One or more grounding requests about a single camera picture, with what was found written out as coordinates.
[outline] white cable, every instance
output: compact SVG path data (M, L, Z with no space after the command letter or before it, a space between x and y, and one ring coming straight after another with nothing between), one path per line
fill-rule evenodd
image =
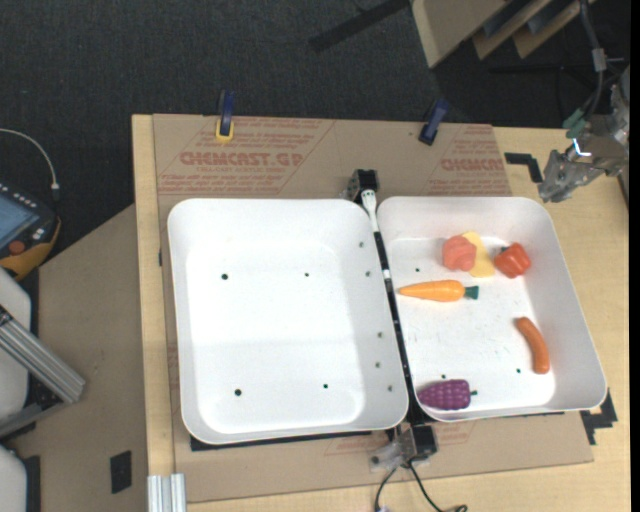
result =
M49 155L47 155L47 152L44 150L44 148L38 143L37 140L29 137L28 135L16 131L16 130L9 130L8 128L0 128L0 132L2 133L9 133L12 135L17 135L18 137L22 137L23 139L28 140L29 142L31 142L31 144L33 144L36 148L38 148L38 151L40 151L40 153L42 153L42 156L44 157L44 159L47 161L47 164L49 165L49 170L51 171L51 190L53 191L53 195L54 195L54 199L57 200L58 196L59 196L59 191L60 191L60 184L58 183L58 178L56 176L56 171L53 168L53 164L51 163L51 159L49 158Z

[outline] brown sausage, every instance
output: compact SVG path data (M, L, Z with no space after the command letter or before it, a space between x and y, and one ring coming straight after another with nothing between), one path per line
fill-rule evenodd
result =
M540 374L547 373L551 368L551 363L549 362L549 350L542 333L526 316L516 320L516 327L527 340L533 353L533 371Z

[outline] blue clip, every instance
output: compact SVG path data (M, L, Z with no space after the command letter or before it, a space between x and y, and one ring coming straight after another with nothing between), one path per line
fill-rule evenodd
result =
M429 120L420 131L420 135L418 137L420 142L424 142L429 146L433 144L438 133L438 126L444 116L447 115L447 112L449 112L449 103L443 99L438 100L433 109L431 109Z
M216 139L228 142L233 138L233 100L236 93L233 91L222 91L218 100L220 119L216 122Z

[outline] purple toy eggplant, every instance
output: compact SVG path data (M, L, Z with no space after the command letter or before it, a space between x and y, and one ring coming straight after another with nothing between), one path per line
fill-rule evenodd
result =
M418 393L418 400L428 407L456 411L469 407L471 390L464 379L444 380L422 389Z

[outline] blue object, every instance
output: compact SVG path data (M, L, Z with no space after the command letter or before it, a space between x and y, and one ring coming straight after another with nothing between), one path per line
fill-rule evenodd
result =
M438 133L438 126L444 116L447 115L447 112L449 112L449 103L443 99L436 101L436 104L429 115L429 120L420 131L420 135L418 137L420 142L424 142L429 146L433 144L433 141L436 140L436 134Z
M233 91L222 91L220 94L220 135L231 134L231 116L233 115L233 100L236 93Z

